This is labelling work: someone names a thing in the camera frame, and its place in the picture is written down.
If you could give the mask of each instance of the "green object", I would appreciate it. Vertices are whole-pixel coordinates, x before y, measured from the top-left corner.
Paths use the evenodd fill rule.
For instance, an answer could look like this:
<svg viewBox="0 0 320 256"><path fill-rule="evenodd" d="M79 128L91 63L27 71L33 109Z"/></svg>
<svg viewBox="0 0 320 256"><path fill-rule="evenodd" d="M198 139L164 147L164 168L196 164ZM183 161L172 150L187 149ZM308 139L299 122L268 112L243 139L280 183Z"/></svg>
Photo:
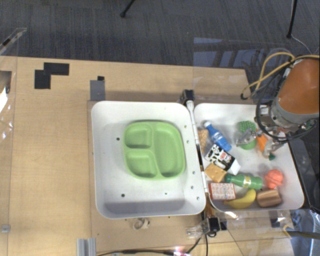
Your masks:
<svg viewBox="0 0 320 256"><path fill-rule="evenodd" d="M269 156L268 156L268 158L269 158L269 160L271 161L271 160L275 159L276 156L275 156L274 154L270 153Z"/></svg>
<svg viewBox="0 0 320 256"><path fill-rule="evenodd" d="M123 135L124 162L136 178L174 178L186 168L185 149L179 130L170 123L140 121L129 124Z"/></svg>
<svg viewBox="0 0 320 256"><path fill-rule="evenodd" d="M226 183L233 183L239 187L260 190L263 185L263 180L260 177L252 177L244 174L238 174L236 176L227 174L224 177Z"/></svg>
<svg viewBox="0 0 320 256"><path fill-rule="evenodd" d="M239 130L242 134L244 134L247 129L250 128L252 132L256 131L256 124L254 122L251 121L242 121L239 123ZM245 145L240 145L240 147L244 150L252 150L257 144L257 140L254 139L253 141L251 141L248 144Z"/></svg>

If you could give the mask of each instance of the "small box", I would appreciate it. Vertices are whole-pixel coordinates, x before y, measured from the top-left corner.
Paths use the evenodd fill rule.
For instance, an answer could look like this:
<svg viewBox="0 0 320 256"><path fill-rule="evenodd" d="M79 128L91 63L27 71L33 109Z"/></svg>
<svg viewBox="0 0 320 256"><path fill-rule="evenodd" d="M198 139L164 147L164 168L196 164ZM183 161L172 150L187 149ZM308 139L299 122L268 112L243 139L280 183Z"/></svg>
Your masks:
<svg viewBox="0 0 320 256"><path fill-rule="evenodd" d="M232 183L210 183L209 192L212 200L236 199L235 186Z"/></svg>

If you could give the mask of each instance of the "green divided tray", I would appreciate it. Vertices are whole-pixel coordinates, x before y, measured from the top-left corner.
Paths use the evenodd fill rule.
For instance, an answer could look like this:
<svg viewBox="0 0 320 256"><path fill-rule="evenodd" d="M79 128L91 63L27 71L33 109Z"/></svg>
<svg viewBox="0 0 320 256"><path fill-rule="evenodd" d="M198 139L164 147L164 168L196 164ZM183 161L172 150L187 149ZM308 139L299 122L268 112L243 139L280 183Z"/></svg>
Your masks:
<svg viewBox="0 0 320 256"><path fill-rule="evenodd" d="M167 122L129 124L123 135L123 153L127 170L140 179L174 178L186 168L181 134Z"/></svg>

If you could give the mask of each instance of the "plastic bottle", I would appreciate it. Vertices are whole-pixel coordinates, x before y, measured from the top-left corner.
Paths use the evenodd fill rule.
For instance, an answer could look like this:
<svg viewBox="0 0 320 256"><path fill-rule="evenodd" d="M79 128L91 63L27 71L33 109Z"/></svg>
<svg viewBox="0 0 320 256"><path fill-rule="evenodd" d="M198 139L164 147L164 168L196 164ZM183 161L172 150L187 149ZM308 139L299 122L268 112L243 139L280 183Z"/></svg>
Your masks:
<svg viewBox="0 0 320 256"><path fill-rule="evenodd" d="M209 121L206 121L203 126L209 131L209 135L213 143L217 144L226 152L231 149L231 145L228 143L226 138L219 130L213 128L212 124Z"/></svg>
<svg viewBox="0 0 320 256"><path fill-rule="evenodd" d="M227 174L224 177L224 181L226 183L233 183L239 187L260 190L262 188L263 180L260 177L252 177L243 174L238 174L233 176L231 174Z"/></svg>

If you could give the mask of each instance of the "banana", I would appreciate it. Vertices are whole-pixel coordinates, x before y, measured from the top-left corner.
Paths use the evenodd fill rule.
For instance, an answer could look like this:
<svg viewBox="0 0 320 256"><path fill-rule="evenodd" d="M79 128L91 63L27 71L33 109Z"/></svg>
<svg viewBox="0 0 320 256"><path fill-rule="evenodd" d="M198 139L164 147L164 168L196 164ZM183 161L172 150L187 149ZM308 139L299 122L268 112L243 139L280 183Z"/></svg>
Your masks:
<svg viewBox="0 0 320 256"><path fill-rule="evenodd" d="M234 209L244 209L249 207L255 199L256 191L252 188L248 190L244 197L235 200L224 201L224 204L229 205Z"/></svg>

